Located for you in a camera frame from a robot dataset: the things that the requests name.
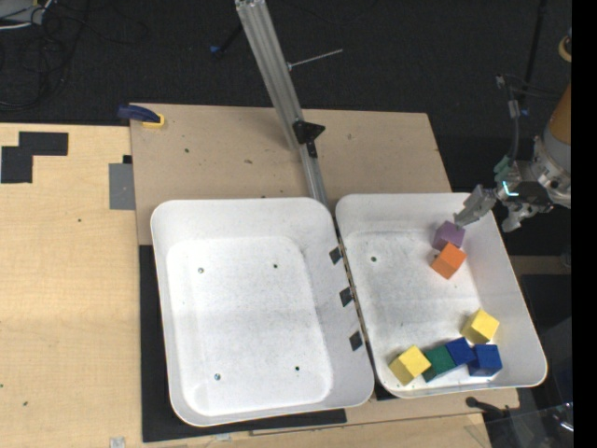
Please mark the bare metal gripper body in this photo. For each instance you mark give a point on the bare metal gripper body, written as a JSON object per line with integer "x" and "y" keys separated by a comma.
{"x": 531, "y": 193}

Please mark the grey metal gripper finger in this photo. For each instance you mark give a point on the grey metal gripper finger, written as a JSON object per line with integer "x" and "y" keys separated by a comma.
{"x": 513, "y": 219}
{"x": 475, "y": 207}

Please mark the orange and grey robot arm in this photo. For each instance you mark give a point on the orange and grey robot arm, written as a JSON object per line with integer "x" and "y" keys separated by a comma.
{"x": 561, "y": 124}

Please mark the purple cube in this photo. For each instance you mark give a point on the purple cube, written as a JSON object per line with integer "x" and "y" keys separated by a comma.
{"x": 448, "y": 236}

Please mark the orange cube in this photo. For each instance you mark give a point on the orange cube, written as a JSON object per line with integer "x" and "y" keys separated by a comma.
{"x": 448, "y": 260}

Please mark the yellow cube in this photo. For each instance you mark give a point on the yellow cube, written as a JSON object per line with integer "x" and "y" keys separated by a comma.
{"x": 409, "y": 364}
{"x": 480, "y": 326}

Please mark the white plastic tray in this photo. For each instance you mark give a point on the white plastic tray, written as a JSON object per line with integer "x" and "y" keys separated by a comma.
{"x": 247, "y": 315}
{"x": 401, "y": 297}

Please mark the blue cube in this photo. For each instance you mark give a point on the blue cube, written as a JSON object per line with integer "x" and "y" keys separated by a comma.
{"x": 462, "y": 350}
{"x": 486, "y": 359}

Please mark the green cube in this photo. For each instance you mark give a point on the green cube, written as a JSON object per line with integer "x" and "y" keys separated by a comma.
{"x": 439, "y": 361}

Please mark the brown cardboard board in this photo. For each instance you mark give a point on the brown cardboard board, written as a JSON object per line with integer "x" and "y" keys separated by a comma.
{"x": 224, "y": 157}

